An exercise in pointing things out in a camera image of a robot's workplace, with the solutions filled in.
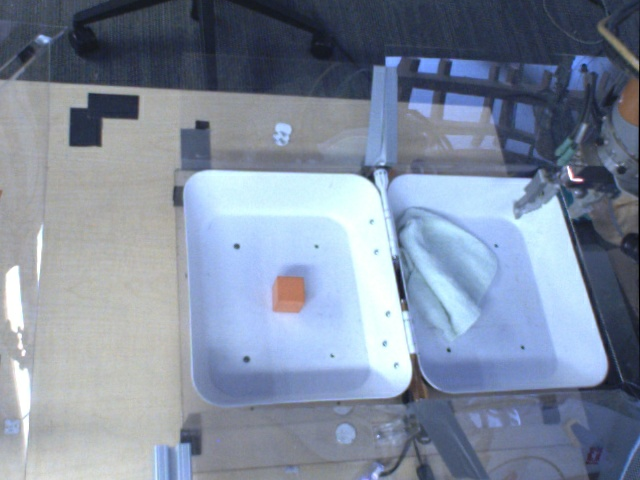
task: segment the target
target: orange cube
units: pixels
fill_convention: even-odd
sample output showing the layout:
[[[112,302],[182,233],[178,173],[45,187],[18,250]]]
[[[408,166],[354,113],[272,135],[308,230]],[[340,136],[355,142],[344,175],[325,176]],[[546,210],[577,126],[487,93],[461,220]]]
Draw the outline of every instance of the orange cube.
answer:
[[[300,313],[304,306],[304,278],[278,276],[273,283],[273,310]]]

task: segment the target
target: white cloth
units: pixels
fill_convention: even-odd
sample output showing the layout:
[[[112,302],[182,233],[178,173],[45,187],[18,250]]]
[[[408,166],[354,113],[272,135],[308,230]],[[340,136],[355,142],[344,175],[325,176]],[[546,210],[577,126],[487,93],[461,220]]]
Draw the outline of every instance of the white cloth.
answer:
[[[407,209],[397,227],[409,307],[452,341],[480,316],[498,259],[475,236],[424,208]]]

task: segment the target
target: wire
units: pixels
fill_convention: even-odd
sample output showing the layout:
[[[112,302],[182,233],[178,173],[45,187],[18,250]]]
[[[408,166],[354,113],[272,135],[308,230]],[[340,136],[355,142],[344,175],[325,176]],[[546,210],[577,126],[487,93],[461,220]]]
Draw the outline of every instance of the wire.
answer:
[[[488,475],[491,475],[491,473],[494,473],[496,470],[508,465],[508,464],[513,464],[514,462],[522,462],[523,460],[539,460],[540,462],[544,462],[545,464],[547,464],[548,466],[550,466],[551,468],[553,468],[553,470],[558,473],[558,475],[560,475],[560,478],[562,480],[566,480],[566,476],[564,476],[564,473],[562,472],[562,470],[556,466],[553,462],[551,462],[549,459],[545,459],[544,457],[539,457],[537,455],[524,455],[522,457],[516,457],[514,459],[509,459],[505,462],[503,462],[502,464],[500,464],[499,466],[496,466],[495,468],[487,471]]]
[[[422,455],[420,454],[420,450],[418,450],[418,439],[417,438],[413,439],[413,449],[416,452],[416,457],[418,457],[418,464],[420,464],[421,466],[424,466],[424,460],[422,460]]]
[[[329,73],[331,73],[331,71],[333,71],[334,69],[336,69],[339,66],[340,66],[340,63],[338,63],[338,62],[332,62],[331,64],[329,64],[329,67],[325,68],[325,70],[322,72],[322,74],[318,78],[316,78],[316,81],[314,82],[314,84],[311,87],[311,89],[309,89],[309,93],[307,94],[307,96],[313,96],[314,93],[316,92],[316,89],[320,86],[320,83],[324,80],[324,78]]]
[[[602,35],[604,39],[607,40],[607,43],[618,53],[636,72],[636,76],[640,71],[640,65],[638,64],[638,57],[636,57],[631,51],[618,39],[614,36],[609,28],[607,27],[607,22],[611,16],[607,16],[606,18],[600,20],[598,22],[598,32]]]
[[[407,456],[407,452],[409,451],[409,448],[411,447],[411,443],[414,441],[416,436],[417,436],[417,434],[413,434],[409,439],[407,439],[405,441],[404,446],[402,447],[402,451],[400,452],[400,456],[398,457],[398,460],[396,461],[396,463],[393,465],[393,467],[391,469],[389,469],[389,470],[385,469],[385,471],[380,473],[379,476],[381,478],[385,477],[385,476],[391,476],[397,471],[397,469],[400,467],[400,464],[402,464],[402,461]]]
[[[609,16],[610,13],[609,13],[609,9],[607,8],[607,4],[606,4],[605,0],[588,0],[588,1],[591,2],[591,3],[594,3],[598,7],[600,7],[604,11],[605,18]],[[549,18],[549,21],[551,21],[553,26],[556,27],[560,32],[562,32],[568,38],[573,39],[574,41],[576,41],[576,42],[578,42],[580,44],[597,45],[597,44],[602,43],[603,39],[591,39],[591,40],[581,39],[581,38],[577,37],[576,35],[572,34],[571,32],[567,32],[564,28],[562,28],[562,26],[551,15],[551,12],[549,11],[549,8],[547,7],[547,0],[542,0],[542,8],[544,9],[544,12],[547,15],[547,18]]]
[[[593,108],[596,85],[595,74],[589,73],[587,71],[586,65],[584,64],[582,65],[582,74],[585,78],[584,102],[582,105],[582,109],[580,110],[580,116],[576,120],[576,124],[571,130],[571,133],[567,135],[564,142],[562,142],[562,144],[555,151],[555,155],[558,158],[556,161],[556,165],[566,165],[575,154],[579,143],[584,139],[584,135],[580,138],[577,137],[579,135],[579,130],[583,125],[587,124],[586,118],[588,115],[590,115],[590,111]]]
[[[609,28],[611,28],[611,30],[615,32],[618,26],[620,25],[620,23],[626,20],[634,12],[637,12],[639,7],[640,7],[640,0],[634,0],[629,2],[627,5],[621,7],[614,13],[612,13],[611,21],[609,23]]]

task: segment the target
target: cable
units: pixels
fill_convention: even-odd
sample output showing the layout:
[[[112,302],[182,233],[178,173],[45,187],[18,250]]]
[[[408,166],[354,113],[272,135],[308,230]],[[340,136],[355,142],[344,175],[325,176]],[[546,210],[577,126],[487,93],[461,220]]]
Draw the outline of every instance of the cable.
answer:
[[[584,87],[584,103],[580,110],[580,116],[576,120],[573,130],[564,141],[558,146],[554,152],[557,157],[556,165],[567,165],[573,158],[578,146],[584,140],[584,135],[588,131],[587,116],[590,115],[595,97],[596,79],[594,73],[589,73],[585,64],[582,65],[581,72],[585,78]]]
[[[640,71],[640,65],[638,64],[638,57],[636,57],[631,51],[618,39],[614,36],[609,28],[607,27],[607,23],[611,16],[607,16],[606,18],[600,20],[598,22],[598,32],[602,35],[604,39],[607,40],[607,43],[616,51],[618,55],[620,55],[628,64],[631,66],[636,72],[636,76]]]
[[[611,20],[608,27],[614,32],[617,31],[618,26],[634,12],[637,12],[640,7],[640,0],[634,0],[621,7],[617,11],[611,14]]]
[[[402,464],[402,461],[407,456],[407,452],[409,451],[409,448],[411,447],[411,443],[413,442],[413,440],[416,437],[417,437],[417,434],[413,434],[409,439],[407,439],[405,441],[404,446],[402,447],[402,451],[400,452],[400,456],[398,457],[398,460],[396,461],[396,463],[389,470],[387,470],[385,468],[385,470],[382,473],[380,473],[380,478],[385,477],[385,476],[391,476],[397,471],[397,469],[400,467],[400,464]]]
[[[610,13],[609,13],[609,9],[607,8],[607,4],[605,0],[588,0],[588,1],[600,7],[604,11],[605,18],[609,16]],[[553,26],[556,27],[560,32],[562,32],[568,38],[573,39],[574,41],[580,44],[587,44],[587,45],[597,45],[603,42],[603,39],[592,39],[592,40],[581,39],[575,36],[574,34],[572,34],[571,32],[567,32],[551,15],[551,12],[547,7],[547,0],[542,0],[542,8],[544,9],[544,12],[547,15],[547,18],[549,18],[549,21],[551,21]]]
[[[491,469],[490,471],[487,471],[487,474],[489,476],[491,476],[491,473],[494,473],[496,470],[508,465],[508,464],[513,464],[514,462],[521,462],[523,460],[539,460],[541,462],[544,462],[545,464],[547,464],[548,466],[550,466],[556,473],[558,473],[558,475],[560,475],[560,478],[562,480],[566,480],[566,476],[564,476],[564,473],[562,472],[562,470],[556,466],[553,462],[551,462],[549,459],[545,459],[544,457],[538,457],[537,455],[525,455],[523,457],[516,457],[514,459],[509,459],[508,461],[503,462],[502,464],[496,466],[495,468]]]
[[[418,439],[414,438],[413,440],[413,449],[416,452],[416,457],[418,457],[418,464],[424,466],[424,461],[422,460],[422,455],[420,454],[420,450],[418,450]]]

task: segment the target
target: glass panel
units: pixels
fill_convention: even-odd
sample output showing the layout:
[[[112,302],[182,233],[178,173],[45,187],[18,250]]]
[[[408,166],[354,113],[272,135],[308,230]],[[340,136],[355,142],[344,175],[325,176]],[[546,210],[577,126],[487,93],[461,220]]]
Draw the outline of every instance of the glass panel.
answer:
[[[49,48],[60,29],[0,21],[0,476],[25,473],[49,127]]]
[[[201,79],[210,57],[185,56]],[[211,96],[181,95],[181,129],[206,122],[211,167],[271,171],[360,172],[369,123],[371,67],[340,62],[216,56],[218,88]],[[283,70],[290,83],[251,85],[252,69]],[[235,76],[225,78],[227,71]]]

